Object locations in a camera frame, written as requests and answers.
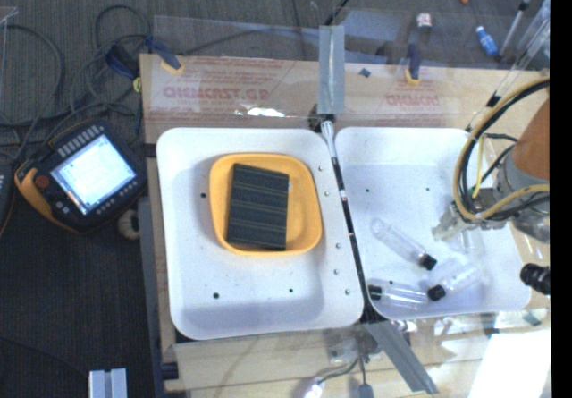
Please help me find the blue bottle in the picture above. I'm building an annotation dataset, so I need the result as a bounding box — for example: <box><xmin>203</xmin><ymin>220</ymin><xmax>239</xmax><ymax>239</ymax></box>
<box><xmin>475</xmin><ymin>25</ymin><xmax>500</xmax><ymax>59</ymax></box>

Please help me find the white plastic tray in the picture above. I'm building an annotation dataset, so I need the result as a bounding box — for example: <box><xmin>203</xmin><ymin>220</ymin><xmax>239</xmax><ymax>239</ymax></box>
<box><xmin>333</xmin><ymin>125</ymin><xmax>534</xmax><ymax>321</ymax></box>
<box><xmin>156</xmin><ymin>126</ymin><xmax>366</xmax><ymax>342</ymax></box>

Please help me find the brown cardboard board red print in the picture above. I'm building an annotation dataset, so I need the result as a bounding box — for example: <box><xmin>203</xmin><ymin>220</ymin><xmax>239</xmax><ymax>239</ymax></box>
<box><xmin>139</xmin><ymin>54</ymin><xmax>551</xmax><ymax>394</ymax></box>

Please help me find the thin black and white rod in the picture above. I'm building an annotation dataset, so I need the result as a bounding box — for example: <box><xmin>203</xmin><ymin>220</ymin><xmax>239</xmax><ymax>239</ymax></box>
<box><xmin>320</xmin><ymin>119</ymin><xmax>373</xmax><ymax>301</ymax></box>

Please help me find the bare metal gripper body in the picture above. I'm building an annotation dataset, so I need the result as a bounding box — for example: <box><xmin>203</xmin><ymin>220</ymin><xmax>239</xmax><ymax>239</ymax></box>
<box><xmin>468</xmin><ymin>185</ymin><xmax>551</xmax><ymax>242</ymax></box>

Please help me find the clear plastic bottle black cap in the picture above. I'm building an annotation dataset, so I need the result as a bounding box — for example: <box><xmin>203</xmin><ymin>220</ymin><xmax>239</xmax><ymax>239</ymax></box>
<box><xmin>366</xmin><ymin>281</ymin><xmax>430</xmax><ymax>306</ymax></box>
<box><xmin>370</xmin><ymin>216</ymin><xmax>439</xmax><ymax>272</ymax></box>
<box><xmin>426</xmin><ymin>262</ymin><xmax>482</xmax><ymax>302</ymax></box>

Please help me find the black cylinder on white bracket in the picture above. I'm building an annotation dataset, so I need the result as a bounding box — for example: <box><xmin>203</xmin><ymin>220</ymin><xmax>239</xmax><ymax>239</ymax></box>
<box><xmin>519</xmin><ymin>262</ymin><xmax>551</xmax><ymax>297</ymax></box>

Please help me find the black striped rectangular pad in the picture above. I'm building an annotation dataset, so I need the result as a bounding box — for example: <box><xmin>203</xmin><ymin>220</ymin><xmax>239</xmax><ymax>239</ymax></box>
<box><xmin>225</xmin><ymin>162</ymin><xmax>291</xmax><ymax>252</ymax></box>

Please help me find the yellow plate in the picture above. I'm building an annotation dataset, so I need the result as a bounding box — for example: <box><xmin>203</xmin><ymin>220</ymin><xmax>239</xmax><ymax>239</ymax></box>
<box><xmin>208</xmin><ymin>152</ymin><xmax>324</xmax><ymax>258</ymax></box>

